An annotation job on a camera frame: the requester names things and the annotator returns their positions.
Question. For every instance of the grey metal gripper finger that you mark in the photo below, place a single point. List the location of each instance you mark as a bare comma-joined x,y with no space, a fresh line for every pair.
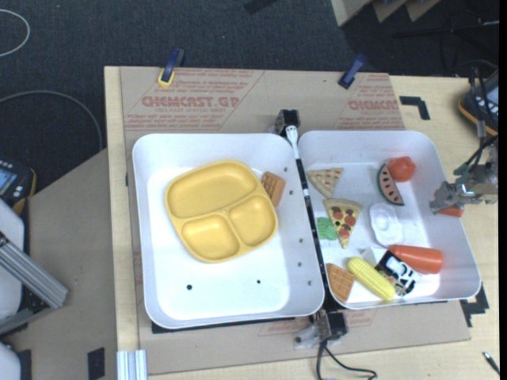
449,189
440,205

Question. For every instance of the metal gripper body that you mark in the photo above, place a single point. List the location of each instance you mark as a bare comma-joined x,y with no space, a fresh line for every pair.
481,190

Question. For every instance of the small orange toy food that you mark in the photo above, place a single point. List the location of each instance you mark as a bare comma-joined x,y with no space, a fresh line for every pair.
452,211

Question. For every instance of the white plastic tray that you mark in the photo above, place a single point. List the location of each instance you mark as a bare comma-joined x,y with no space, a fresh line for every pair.
222,291
428,228

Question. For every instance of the red-orange pepper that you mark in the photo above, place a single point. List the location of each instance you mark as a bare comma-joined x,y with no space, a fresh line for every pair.
402,168

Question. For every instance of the watermelon slice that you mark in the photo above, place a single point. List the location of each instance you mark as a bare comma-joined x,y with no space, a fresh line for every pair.
387,186

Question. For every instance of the orange carrot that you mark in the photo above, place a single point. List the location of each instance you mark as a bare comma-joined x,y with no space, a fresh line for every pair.
420,259

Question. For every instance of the white fried egg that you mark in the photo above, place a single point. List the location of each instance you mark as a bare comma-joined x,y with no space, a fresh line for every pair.
384,224

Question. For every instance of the black and white carton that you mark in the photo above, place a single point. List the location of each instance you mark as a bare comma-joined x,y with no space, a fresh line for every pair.
400,270

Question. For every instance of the pizza slice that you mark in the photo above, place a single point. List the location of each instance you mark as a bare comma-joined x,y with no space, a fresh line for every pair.
342,218

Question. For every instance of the yellow corn cob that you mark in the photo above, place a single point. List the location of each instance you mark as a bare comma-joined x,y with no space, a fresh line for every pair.
370,277

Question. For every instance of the green lettuce leaf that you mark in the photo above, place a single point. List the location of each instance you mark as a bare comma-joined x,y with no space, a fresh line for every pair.
325,230

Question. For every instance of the tan pie slice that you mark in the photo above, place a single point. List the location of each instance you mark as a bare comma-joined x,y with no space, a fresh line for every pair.
325,178

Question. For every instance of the brown triangular waffle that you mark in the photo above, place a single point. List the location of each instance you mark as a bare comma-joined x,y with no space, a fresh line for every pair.
340,283

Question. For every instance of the thin black and white rod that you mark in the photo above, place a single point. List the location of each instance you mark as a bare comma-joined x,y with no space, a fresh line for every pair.
305,188

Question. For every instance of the black pen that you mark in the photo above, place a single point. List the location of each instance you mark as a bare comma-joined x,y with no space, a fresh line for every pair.
491,362

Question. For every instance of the brown square waffle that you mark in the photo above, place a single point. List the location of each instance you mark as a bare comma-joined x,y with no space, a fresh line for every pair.
274,186

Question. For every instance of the yellow divided plate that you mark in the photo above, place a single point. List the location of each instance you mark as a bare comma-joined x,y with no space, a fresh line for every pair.
210,190

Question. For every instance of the brown cardboard board red print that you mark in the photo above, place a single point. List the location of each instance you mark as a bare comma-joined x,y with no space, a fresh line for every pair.
222,93

